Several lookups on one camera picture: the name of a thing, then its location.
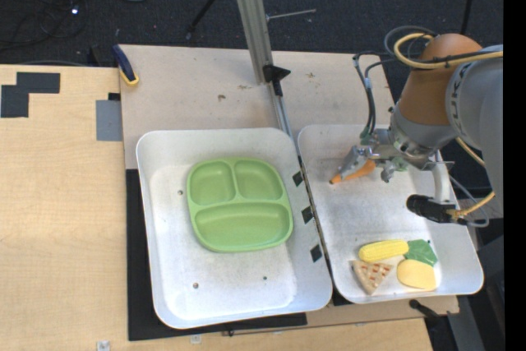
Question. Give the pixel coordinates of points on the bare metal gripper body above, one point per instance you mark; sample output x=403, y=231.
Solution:
x=404, y=152

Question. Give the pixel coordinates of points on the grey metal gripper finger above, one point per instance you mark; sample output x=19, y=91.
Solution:
x=387, y=173
x=352, y=160

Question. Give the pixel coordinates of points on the orange toy carrot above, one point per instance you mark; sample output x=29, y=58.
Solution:
x=358, y=173

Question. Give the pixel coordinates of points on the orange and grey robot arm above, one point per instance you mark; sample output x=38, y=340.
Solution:
x=427, y=94

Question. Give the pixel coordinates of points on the white plastic tray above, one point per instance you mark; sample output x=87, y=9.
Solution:
x=370, y=213
x=230, y=292

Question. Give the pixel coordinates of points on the yellow toy corn cob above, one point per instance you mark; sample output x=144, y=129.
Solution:
x=383, y=250

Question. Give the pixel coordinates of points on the green toy lettuce leaf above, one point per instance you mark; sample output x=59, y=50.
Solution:
x=422, y=252

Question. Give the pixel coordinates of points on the toy pizza slice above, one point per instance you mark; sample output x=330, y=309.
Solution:
x=372, y=275

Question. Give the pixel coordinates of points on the yellow oval toy food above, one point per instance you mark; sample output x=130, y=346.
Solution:
x=416, y=274

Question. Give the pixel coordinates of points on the green divided plate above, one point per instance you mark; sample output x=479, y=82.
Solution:
x=240, y=218

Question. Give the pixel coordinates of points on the pale flat board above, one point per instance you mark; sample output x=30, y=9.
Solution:
x=197, y=94

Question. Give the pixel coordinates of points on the black cylinder on white bracket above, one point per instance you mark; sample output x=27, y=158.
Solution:
x=429, y=209

